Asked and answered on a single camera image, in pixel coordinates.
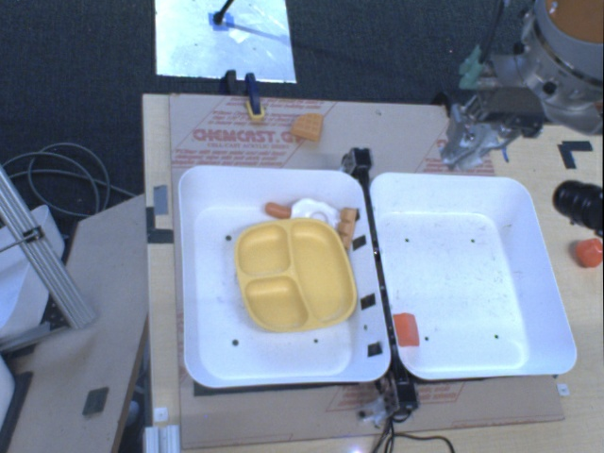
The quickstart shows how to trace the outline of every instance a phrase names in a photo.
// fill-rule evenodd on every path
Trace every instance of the wooden table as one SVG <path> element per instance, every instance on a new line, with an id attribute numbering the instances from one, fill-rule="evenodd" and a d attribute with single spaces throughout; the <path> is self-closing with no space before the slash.
<path id="1" fill-rule="evenodd" d="M 143 99 L 144 151 L 146 176 L 146 205 L 153 207 L 157 185 L 171 182 L 171 142 L 169 98 L 147 95 Z M 414 132 L 422 132 L 421 121 Z M 558 145 L 563 141 L 589 141 L 594 151 L 575 153 L 576 169 L 567 169 Z M 573 329 L 578 349 L 578 361 L 571 372 L 559 378 L 568 387 L 569 395 L 562 398 L 566 419 L 552 423 L 516 425 L 491 428 L 465 428 L 439 431 L 456 446 L 457 451 L 530 451 L 567 453 L 568 451 L 600 452 L 604 448 L 604 361 L 602 357 L 602 266 L 581 268 L 570 253 L 571 244 L 593 238 L 591 230 L 569 225 L 568 219 L 557 213 L 551 204 L 556 187 L 565 180 L 595 183 L 602 181 L 602 137 L 586 137 L 560 126 L 548 126 L 536 140 L 523 139 L 510 149 L 510 162 L 492 154 L 495 173 L 512 177 L 530 191 L 545 237 L 556 279 Z M 170 185 L 167 193 L 170 196 Z M 171 229 L 172 204 L 168 199 L 165 213 L 156 215 L 157 229 Z M 174 285 L 174 247 L 152 243 L 148 248 L 150 299 L 150 343 L 152 361 L 152 395 L 156 411 L 154 424 L 158 427 L 178 425 L 180 420 L 177 367 L 176 297 Z M 168 416 L 161 416 L 168 411 Z M 287 444 L 246 445 L 211 448 L 200 451 L 242 452 L 351 452 L 370 451 L 374 437 L 343 438 Z M 397 440 L 399 451 L 441 452 L 438 443 Z"/>

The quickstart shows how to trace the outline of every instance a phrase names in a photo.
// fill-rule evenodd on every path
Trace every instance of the yellow divided plate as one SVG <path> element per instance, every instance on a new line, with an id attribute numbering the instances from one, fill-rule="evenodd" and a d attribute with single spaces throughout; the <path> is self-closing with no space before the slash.
<path id="1" fill-rule="evenodd" d="M 311 218 L 246 229 L 235 247 L 237 278 L 247 311 L 276 332 L 328 327 L 347 319 L 357 287 L 339 235 Z"/>

